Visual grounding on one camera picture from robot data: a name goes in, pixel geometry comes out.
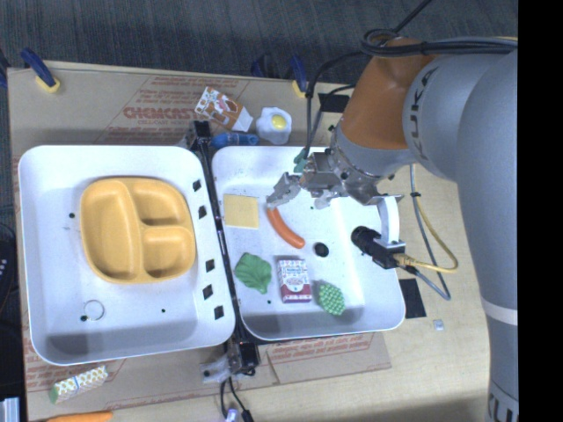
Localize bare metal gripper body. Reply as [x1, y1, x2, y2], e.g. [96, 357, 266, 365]
[300, 150, 384, 207]

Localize white plastic tray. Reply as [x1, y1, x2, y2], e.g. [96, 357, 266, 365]
[17, 143, 237, 367]
[210, 144, 407, 343]

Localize orange sausage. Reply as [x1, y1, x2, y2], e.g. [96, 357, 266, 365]
[266, 206, 306, 251]

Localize yellow cheese slice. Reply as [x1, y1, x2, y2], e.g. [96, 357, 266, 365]
[222, 193, 261, 230]

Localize white fried egg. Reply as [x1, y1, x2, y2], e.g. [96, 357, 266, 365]
[255, 105, 293, 146]

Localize blue bottle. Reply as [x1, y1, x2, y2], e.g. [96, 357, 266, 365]
[209, 131, 260, 149]

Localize red and white carton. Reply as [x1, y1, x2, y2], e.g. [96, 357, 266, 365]
[276, 257, 314, 304]

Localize green lettuce leaf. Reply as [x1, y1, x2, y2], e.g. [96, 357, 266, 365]
[233, 251, 274, 295]

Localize green grapes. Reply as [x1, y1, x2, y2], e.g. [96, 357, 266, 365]
[317, 280, 347, 317]

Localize orange and white carton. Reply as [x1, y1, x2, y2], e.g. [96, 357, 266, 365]
[194, 86, 254, 133]

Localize yellow divided plate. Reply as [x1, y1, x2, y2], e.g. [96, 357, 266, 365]
[79, 176, 198, 286]

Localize brown cardboard board, red print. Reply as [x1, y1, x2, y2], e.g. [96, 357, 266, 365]
[6, 59, 393, 422]

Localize green and white patterned packet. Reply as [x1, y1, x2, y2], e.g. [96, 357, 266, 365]
[48, 364, 109, 405]

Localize orange carrot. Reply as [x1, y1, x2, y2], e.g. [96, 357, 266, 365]
[45, 411, 114, 422]

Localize black cylinder on white bracket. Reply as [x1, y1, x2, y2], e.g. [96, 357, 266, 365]
[350, 194, 407, 271]

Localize black block with thin wires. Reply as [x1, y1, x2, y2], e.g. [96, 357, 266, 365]
[225, 339, 261, 376]
[192, 120, 213, 149]

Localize clear plastic ring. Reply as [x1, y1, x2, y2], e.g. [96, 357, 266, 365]
[83, 298, 106, 322]

